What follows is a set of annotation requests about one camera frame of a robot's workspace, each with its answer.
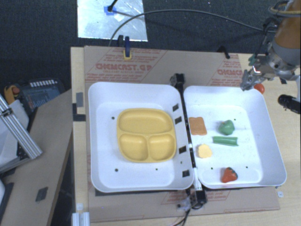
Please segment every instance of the red strawberry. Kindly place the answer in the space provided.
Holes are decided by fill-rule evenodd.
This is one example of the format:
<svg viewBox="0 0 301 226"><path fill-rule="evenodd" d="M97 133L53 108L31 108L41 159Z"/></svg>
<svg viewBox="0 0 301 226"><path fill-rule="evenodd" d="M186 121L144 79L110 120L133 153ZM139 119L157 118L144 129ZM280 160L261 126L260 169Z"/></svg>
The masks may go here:
<svg viewBox="0 0 301 226"><path fill-rule="evenodd" d="M222 177L222 182L228 183L231 181L235 181L237 178L238 178L238 175L235 172L235 170L233 170L232 168L226 168L226 170L224 171L224 175Z"/></svg>

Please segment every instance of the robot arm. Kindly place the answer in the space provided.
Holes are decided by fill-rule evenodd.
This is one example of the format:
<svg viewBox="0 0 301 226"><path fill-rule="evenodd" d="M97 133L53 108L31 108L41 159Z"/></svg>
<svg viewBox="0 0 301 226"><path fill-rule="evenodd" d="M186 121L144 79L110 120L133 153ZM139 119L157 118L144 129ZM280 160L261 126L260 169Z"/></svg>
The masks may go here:
<svg viewBox="0 0 301 226"><path fill-rule="evenodd" d="M284 5L285 11L277 9ZM283 20L269 44L266 55L255 53L249 59L252 69L244 71L240 87L242 90L249 90L255 84L272 80L274 77L279 77L282 82L296 81L297 97L281 95L278 102L283 107L300 114L300 75L295 75L294 71L300 67L301 0L280 2L275 7L269 8L269 11L283 17Z"/></svg>

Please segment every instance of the red tomato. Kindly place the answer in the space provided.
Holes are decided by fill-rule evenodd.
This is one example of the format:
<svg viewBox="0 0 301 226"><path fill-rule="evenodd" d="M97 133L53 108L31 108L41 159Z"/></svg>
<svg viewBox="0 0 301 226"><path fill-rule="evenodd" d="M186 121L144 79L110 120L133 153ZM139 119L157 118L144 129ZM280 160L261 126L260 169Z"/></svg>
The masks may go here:
<svg viewBox="0 0 301 226"><path fill-rule="evenodd" d="M254 89L258 90L260 93L264 93L264 86L263 84L255 84Z"/></svg>

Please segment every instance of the silver sheet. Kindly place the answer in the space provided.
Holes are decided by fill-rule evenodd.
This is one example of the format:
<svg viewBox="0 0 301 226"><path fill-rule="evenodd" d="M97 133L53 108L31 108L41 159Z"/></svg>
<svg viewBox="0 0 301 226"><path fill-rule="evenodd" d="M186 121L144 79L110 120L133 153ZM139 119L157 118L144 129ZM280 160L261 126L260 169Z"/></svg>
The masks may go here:
<svg viewBox="0 0 301 226"><path fill-rule="evenodd" d="M129 16L107 15L104 7L114 0L78 0L78 37L94 39L110 39L119 25L128 20L129 16L143 13L142 0L118 0L115 8L118 12ZM133 41L147 41L144 16L130 21L123 26L114 39L122 34Z"/></svg>

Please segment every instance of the white plastic container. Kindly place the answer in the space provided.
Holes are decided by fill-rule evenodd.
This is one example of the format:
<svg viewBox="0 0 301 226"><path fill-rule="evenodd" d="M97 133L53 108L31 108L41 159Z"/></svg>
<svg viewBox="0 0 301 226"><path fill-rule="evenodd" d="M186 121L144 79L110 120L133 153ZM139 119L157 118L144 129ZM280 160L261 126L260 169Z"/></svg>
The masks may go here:
<svg viewBox="0 0 301 226"><path fill-rule="evenodd" d="M263 96L257 90L191 86L184 92L188 117L203 117L205 136L191 136L195 149L206 143L210 158L195 154L197 176L209 188L278 186L286 171L269 119ZM98 82L88 92L91 179L102 192L181 190L194 180L189 145L179 92L169 85ZM133 108L160 109L174 122L177 141L175 156L164 162L138 163L127 160L119 151L117 118ZM213 144L221 136L217 128L232 120L239 146ZM238 179L221 182L222 171L232 167Z"/></svg>

